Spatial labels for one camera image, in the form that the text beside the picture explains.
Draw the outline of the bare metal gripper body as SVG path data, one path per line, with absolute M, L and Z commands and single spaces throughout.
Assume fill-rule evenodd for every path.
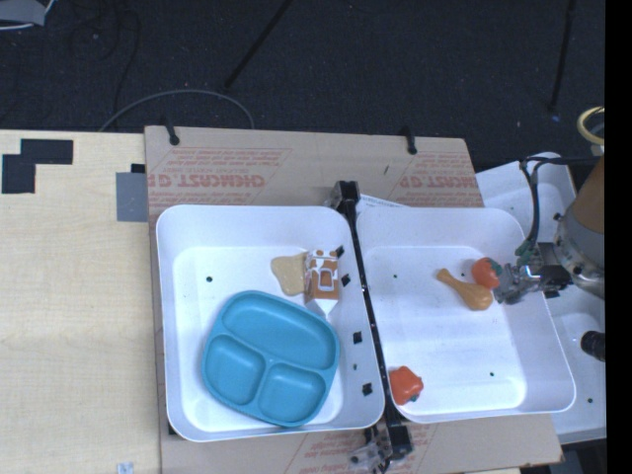
M 582 225 L 559 224 L 551 243 L 539 245 L 542 283 L 555 290 L 573 284 L 605 298 L 604 237 Z

